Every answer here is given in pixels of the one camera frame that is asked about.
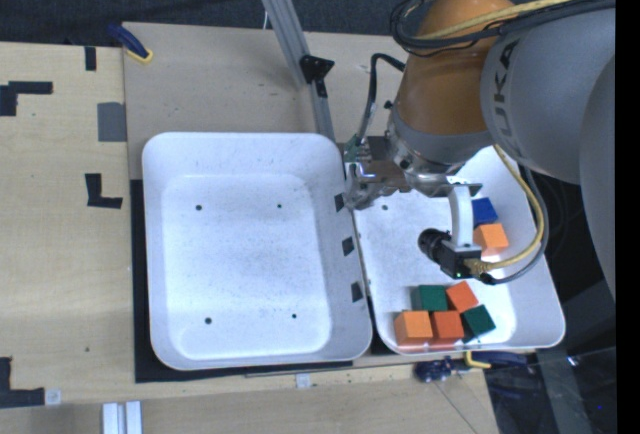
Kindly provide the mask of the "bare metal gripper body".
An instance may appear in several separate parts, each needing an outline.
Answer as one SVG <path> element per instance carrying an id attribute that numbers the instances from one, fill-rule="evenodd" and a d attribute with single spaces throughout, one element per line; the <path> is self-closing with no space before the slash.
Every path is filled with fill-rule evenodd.
<path id="1" fill-rule="evenodd" d="M 396 186 L 397 192 L 415 190 L 428 197 L 446 197 L 454 187 L 466 181 L 454 175 L 436 173 L 426 161 L 404 149 L 397 151 L 393 140 L 385 136 L 370 136 L 359 146 L 359 162 L 367 173 L 377 175 L 376 183 Z"/>

